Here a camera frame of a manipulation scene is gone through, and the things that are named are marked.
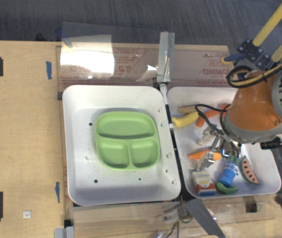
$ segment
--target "toy watermelon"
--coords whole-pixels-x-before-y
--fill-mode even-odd
[[[246,156],[244,156],[240,161],[240,172],[245,180],[252,184],[259,184],[259,181],[251,167],[251,164]]]

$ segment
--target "wooden table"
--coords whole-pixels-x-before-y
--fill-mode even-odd
[[[0,41],[4,71],[0,76],[0,238],[49,238],[54,237],[55,228],[63,227],[63,163],[56,97],[56,48],[60,45]],[[52,79],[47,74],[47,62],[52,64]],[[282,210],[271,202],[273,218],[223,224],[221,229],[227,237],[282,238]],[[23,218],[23,211],[28,210],[31,218]],[[115,237],[151,235],[153,232]],[[180,237],[206,235],[201,227],[180,229]]]

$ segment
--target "yellow banana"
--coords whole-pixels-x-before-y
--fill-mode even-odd
[[[198,112],[194,111],[185,115],[184,117],[172,118],[171,120],[173,121],[176,127],[185,127],[196,121],[198,117],[199,117]]]

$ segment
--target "small box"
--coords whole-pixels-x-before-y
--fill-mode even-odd
[[[197,194],[199,196],[216,194],[215,185],[213,184],[208,171],[193,171],[191,173],[191,178],[195,183]]]

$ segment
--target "green divided plate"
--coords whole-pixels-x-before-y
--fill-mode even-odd
[[[103,113],[95,124],[95,141],[101,163],[110,169],[145,169],[160,158],[156,125],[141,112]]]

